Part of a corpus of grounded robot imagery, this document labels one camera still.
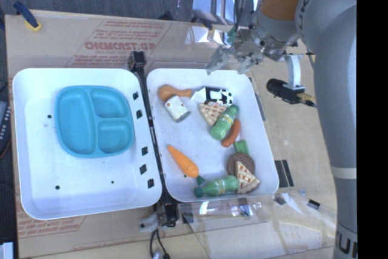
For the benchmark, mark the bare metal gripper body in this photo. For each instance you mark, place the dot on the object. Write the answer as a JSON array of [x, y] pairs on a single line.
[[257, 45]]

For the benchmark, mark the thin black rod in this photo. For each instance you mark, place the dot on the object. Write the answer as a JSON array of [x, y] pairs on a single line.
[[151, 130]]

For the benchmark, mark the pizza slice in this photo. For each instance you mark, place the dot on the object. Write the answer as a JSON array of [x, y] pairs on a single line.
[[210, 113], [245, 180]]

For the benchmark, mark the green flat piece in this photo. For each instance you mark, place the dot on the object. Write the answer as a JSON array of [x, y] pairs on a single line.
[[242, 147]]

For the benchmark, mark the black and white milk carton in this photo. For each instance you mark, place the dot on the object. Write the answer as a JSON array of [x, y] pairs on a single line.
[[216, 95]]

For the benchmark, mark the brown chicken drumstick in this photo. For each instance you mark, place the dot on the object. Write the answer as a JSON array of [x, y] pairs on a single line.
[[169, 92]]

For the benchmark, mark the orange sausage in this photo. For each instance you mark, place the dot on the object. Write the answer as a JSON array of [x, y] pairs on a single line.
[[232, 133]]

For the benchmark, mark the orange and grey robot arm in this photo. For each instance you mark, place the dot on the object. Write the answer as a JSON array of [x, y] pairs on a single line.
[[327, 39]]

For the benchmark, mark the blue divided plate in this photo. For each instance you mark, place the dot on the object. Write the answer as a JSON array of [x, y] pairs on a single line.
[[94, 121]]

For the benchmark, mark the brown round biscuit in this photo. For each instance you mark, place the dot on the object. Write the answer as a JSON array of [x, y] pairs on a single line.
[[235, 160]]

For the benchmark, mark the white plastic tray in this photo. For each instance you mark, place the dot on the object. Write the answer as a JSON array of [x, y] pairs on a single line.
[[85, 185], [188, 136]]

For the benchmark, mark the black cylinder on white bracket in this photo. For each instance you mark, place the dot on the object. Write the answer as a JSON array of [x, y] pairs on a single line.
[[288, 86]]

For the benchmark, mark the orange carrot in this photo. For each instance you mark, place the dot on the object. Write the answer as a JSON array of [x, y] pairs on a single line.
[[185, 162]]

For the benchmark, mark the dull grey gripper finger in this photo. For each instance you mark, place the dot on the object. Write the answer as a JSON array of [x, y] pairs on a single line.
[[247, 63], [216, 60]]

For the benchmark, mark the green bottle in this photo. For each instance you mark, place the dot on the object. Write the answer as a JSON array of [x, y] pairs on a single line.
[[224, 122], [216, 186]]

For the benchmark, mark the white can orange print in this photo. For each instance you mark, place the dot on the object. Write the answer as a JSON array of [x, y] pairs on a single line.
[[177, 108]]

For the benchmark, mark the brown cardboard board red print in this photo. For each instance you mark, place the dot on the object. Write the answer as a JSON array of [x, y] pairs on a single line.
[[91, 39]]

